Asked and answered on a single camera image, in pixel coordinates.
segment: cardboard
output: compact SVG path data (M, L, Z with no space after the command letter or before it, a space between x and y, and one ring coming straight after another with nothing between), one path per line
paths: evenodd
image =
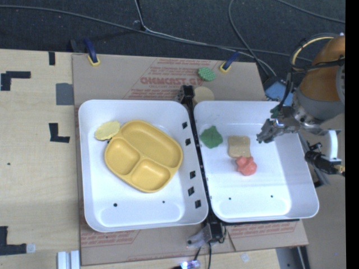
M223 61L99 55L101 64L93 67L86 54L72 56L75 102L77 175L80 200L81 264L149 260L194 256L186 238L201 230L201 224L115 233L99 233L85 221L82 194L81 155L77 112L91 99L174 100L182 85L205 86L215 100L265 100L254 63L234 62L228 73L219 72ZM209 67L215 80L199 78L200 67ZM227 226L223 244L213 253L228 253L308 244L302 221L269 222Z

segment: yellow plate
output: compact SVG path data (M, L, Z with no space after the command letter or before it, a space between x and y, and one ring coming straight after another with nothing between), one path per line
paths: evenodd
M124 124L105 150L107 167L143 192L162 189L182 159L182 148L177 141L143 120Z

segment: white tray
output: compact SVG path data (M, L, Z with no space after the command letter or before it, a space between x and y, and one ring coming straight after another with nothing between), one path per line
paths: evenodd
M216 126L224 141L207 148L200 142L214 213L226 222L302 219L313 217L319 202L298 134L285 134L259 144L270 101L203 101L195 106L198 134ZM228 155L228 137L250 137L257 172L243 176Z
M107 142L94 137L96 129L105 122L117 120L124 124L134 119L158 127L182 147L179 170L159 192L140 192L115 176L104 162ZM183 105L175 101L90 100L80 106L79 127L85 218L94 230L190 225L206 218L208 204L188 112Z

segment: red toy food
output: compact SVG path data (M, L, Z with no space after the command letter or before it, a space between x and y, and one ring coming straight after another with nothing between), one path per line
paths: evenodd
M257 164L254 162L253 157L240 156L236 159L238 165L237 170L243 175L252 175L257 171Z

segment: blue clamp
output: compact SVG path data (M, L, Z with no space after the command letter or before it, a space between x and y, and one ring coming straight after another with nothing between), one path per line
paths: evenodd
M84 43L85 43L86 49L88 50L88 53L89 53L88 59L89 59L90 64L94 67L100 65L101 61L97 57L95 47L92 44L92 42L90 41L90 39L84 38Z
M226 62L220 65L219 70L222 73L228 73L229 69L231 68L231 64L237 59L239 54L239 52L234 52Z

